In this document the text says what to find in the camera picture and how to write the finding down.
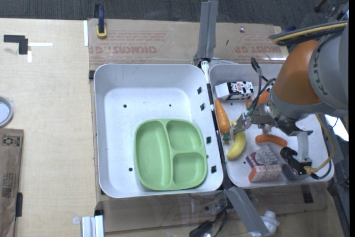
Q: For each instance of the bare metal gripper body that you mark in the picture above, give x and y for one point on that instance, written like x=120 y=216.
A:
x=260 y=119

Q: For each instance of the brown cardboard board red print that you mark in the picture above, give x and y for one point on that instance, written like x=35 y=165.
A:
x=166 y=41

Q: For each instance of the orange carton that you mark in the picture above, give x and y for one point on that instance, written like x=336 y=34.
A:
x=264 y=173

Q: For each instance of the white crumpled paper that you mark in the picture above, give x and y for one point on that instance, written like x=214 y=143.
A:
x=270 y=220

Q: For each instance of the orange carrot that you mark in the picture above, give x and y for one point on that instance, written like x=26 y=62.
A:
x=222 y=116

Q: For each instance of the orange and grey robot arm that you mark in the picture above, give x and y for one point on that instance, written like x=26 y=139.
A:
x=305 y=77

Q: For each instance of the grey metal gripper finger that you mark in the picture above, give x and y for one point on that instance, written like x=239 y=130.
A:
x=245 y=119
x=238 y=128

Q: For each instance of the purple and white carton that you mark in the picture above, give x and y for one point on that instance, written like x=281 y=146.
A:
x=262 y=156

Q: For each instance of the orange sausage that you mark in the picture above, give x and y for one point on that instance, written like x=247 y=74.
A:
x=271 y=140
x=263 y=97

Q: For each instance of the grey can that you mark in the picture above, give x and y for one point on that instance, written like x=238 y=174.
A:
x=288 y=173

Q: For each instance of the black cylinder on white bracket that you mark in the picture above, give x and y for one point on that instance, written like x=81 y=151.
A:
x=301 y=147

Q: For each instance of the brown paper bag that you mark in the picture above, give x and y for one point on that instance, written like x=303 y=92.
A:
x=9 y=175

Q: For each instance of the white carton with cow print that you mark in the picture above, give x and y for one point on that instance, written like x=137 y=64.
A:
x=235 y=88

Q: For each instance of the white plastic tray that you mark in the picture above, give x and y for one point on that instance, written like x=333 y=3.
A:
x=310 y=152
x=116 y=130

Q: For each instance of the green divided plate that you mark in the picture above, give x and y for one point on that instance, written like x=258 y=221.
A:
x=155 y=152

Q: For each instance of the yellow banana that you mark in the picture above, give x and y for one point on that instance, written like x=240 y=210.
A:
x=238 y=147

